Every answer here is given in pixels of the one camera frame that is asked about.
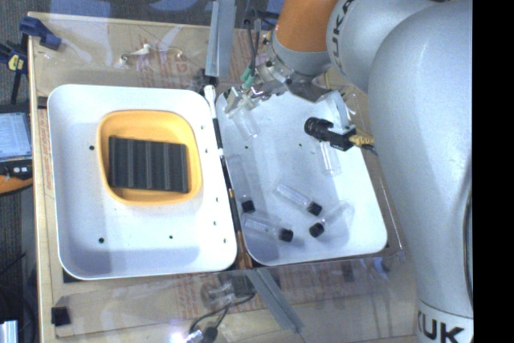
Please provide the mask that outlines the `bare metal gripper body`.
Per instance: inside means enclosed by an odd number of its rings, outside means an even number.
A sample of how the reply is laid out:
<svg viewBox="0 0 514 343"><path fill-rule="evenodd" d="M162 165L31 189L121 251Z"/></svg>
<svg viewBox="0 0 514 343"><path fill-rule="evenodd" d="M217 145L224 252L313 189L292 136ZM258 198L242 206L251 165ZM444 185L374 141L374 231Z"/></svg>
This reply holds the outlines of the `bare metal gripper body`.
<svg viewBox="0 0 514 343"><path fill-rule="evenodd" d="M327 65L292 67L278 59L269 59L257 66L252 74L247 74L245 89L249 90L250 97L260 99L290 92L307 101L317 102L330 92L329 88L315 84L315 78L327 70Z"/></svg>

